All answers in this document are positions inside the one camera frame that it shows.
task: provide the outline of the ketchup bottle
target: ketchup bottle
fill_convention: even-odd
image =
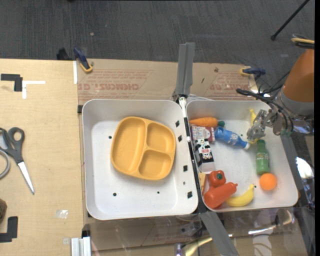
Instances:
[[[232,182],[225,183],[218,187],[211,186],[203,195],[205,204],[212,209],[219,207],[237,191],[237,186],[238,184]]]

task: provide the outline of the orange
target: orange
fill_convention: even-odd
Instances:
[[[264,173],[261,175],[259,183],[264,190],[273,190],[277,185],[277,177],[272,173]]]

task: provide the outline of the scissors handle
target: scissors handle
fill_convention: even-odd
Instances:
[[[3,148],[0,146],[0,149],[2,149],[4,152],[6,152],[8,155],[12,156],[15,160],[15,162],[18,164],[18,163],[21,163],[24,161],[23,157],[22,157],[22,154],[21,154],[21,149],[22,149],[22,142],[25,138],[25,133],[23,130],[21,130],[20,128],[17,128],[17,127],[14,127],[14,128],[11,128],[9,130],[11,136],[9,135],[9,133],[7,132],[7,130],[3,129],[3,128],[0,128],[0,134],[3,135],[3,139],[4,139],[4,142],[7,146],[7,148]],[[16,140],[14,138],[14,134],[16,132],[20,132],[21,133],[21,138],[19,140]]]

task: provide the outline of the blue bottle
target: blue bottle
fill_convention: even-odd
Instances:
[[[222,127],[217,127],[214,131],[214,137],[217,140],[224,141],[225,143],[233,146],[240,146],[247,150],[250,147],[250,144],[246,141],[243,141],[240,136],[230,130],[226,130]]]

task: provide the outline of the table surface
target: table surface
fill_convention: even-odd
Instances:
[[[143,64],[139,66],[141,61],[134,63],[120,60],[93,61],[96,69],[100,61],[101,65],[112,64],[113,69],[118,67],[127,70],[134,64],[138,70],[144,66]],[[5,218],[0,224],[0,233],[7,232],[7,218],[12,216],[18,216],[18,232],[17,238],[12,239],[12,242],[0,243],[0,254],[3,256],[70,255],[69,239],[81,237],[86,219],[81,115],[77,113],[77,108],[78,104],[83,104],[90,97],[104,98],[105,95],[101,91],[97,94],[94,87],[89,90],[89,94],[85,93],[85,84],[95,84],[94,80],[98,78],[94,78],[92,74],[82,74],[78,68],[76,83],[74,61],[1,59],[0,62],[2,62],[2,74],[20,74],[24,81],[45,81],[45,84],[28,84],[26,99],[23,99],[21,92],[13,90],[13,81],[0,81],[0,104],[3,109],[0,113],[0,126],[6,130],[11,127],[20,127],[24,130],[22,155],[35,191],[32,195],[19,167],[11,160],[8,175],[0,179],[0,198],[7,204]],[[116,93],[113,96],[126,95],[126,99],[161,98],[164,93],[159,88],[157,89],[159,91],[156,90],[156,93],[151,94],[149,89],[146,91],[144,89],[148,83],[150,86],[154,85],[159,77],[164,76],[163,74],[166,74],[163,78],[165,83],[173,83],[175,87],[176,63],[163,62],[157,66],[151,62],[149,66],[150,69],[144,78],[136,75],[132,76],[130,81],[127,79],[127,84],[138,85],[140,94],[128,92],[119,94],[119,90],[116,90],[113,91]],[[210,69],[215,69],[216,66],[201,63],[199,66],[195,65],[195,68],[200,74],[196,74],[193,78],[196,81],[194,87],[201,90],[202,96],[210,98],[213,94],[209,88],[211,90],[217,88],[211,86],[216,79],[215,73],[211,72],[211,75],[204,80],[202,75]],[[109,84],[113,83],[109,76],[104,79],[106,83],[108,81]],[[66,210],[67,216],[59,215],[61,210]],[[254,250],[263,251],[257,244],[268,245],[270,255],[288,252],[308,255],[298,222],[292,225],[290,232],[279,232],[264,238],[239,236],[232,241],[240,255],[250,255]],[[171,255],[173,250],[172,244],[159,244],[152,247],[100,251],[99,254]],[[219,255],[219,252],[215,244],[209,242],[193,255]]]

